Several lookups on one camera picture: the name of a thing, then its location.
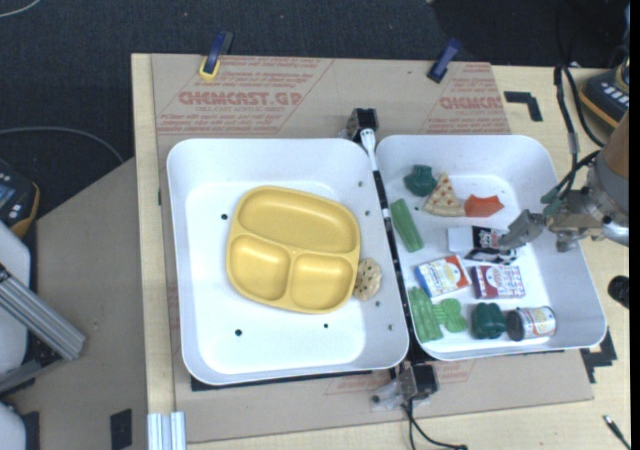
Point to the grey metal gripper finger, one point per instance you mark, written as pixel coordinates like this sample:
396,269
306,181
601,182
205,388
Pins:
515,235
531,218

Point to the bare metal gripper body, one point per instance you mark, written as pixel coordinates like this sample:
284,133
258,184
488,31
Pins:
575,220

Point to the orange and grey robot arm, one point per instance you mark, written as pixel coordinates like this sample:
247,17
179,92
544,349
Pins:
614,158

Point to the black and white carton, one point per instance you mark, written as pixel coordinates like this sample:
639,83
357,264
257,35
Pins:
475,240

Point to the orange carrot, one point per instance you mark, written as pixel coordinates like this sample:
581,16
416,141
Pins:
482,206

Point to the maroon and white packet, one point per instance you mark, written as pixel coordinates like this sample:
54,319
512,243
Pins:
498,282

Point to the white plastic tray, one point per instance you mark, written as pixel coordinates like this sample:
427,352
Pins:
560,288
280,343

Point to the pizza slice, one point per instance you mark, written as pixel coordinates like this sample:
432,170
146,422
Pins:
442,200

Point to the red and white carton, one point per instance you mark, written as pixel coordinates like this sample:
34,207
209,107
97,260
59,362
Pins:
442,277

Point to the dark green pepper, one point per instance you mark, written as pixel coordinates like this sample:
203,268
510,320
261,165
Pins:
488,321

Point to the small white and orange can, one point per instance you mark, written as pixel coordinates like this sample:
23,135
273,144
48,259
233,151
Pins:
535,323

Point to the light green lettuce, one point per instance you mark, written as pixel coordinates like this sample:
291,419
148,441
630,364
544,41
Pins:
451,316

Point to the light green celery stick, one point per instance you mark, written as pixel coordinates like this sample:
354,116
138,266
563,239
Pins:
406,225

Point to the dark green broccoli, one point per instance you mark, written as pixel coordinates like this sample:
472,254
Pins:
420,180

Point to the green asparagus bunch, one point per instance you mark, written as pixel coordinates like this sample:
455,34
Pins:
424,315

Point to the thin black and white rod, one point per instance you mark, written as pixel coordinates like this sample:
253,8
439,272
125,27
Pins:
385,210

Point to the beige chocolate chip biscuit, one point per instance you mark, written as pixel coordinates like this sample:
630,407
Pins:
369,280

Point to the yellow divided plate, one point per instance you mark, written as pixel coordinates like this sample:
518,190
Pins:
295,243

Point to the brown cardboard board red print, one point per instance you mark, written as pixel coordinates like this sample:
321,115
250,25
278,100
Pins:
310,88

